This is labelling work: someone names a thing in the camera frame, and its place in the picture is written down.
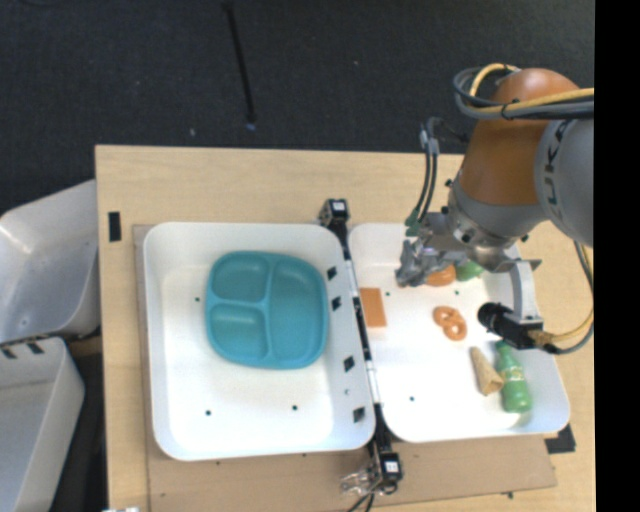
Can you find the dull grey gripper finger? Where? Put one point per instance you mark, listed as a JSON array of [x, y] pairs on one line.
[[407, 267], [431, 264]]

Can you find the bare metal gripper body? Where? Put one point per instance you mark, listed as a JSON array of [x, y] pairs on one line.
[[450, 240]]

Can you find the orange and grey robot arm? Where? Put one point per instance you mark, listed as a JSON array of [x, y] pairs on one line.
[[505, 160]]

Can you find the orange round toy food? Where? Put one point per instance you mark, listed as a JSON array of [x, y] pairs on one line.
[[443, 278]]

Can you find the green round toy food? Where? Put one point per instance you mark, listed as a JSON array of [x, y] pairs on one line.
[[470, 271]]

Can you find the orange square biscuit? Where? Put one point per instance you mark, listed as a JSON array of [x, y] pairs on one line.
[[373, 307]]

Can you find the orange pretzel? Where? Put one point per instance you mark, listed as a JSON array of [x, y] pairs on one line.
[[452, 327]]

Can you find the thin black and white rod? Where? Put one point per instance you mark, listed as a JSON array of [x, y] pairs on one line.
[[361, 320]]

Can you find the white plastic tray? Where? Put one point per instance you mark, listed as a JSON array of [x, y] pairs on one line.
[[260, 400], [425, 380]]

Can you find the tan ice cream cone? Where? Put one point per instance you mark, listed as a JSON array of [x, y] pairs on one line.
[[484, 375]]

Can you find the blue divided plate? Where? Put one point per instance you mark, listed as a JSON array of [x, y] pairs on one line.
[[267, 310]]

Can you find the green plastic bottle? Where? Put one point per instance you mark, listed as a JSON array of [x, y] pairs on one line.
[[515, 385]]

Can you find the black cylinder on white bracket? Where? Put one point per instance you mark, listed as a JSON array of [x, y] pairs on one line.
[[505, 322]]

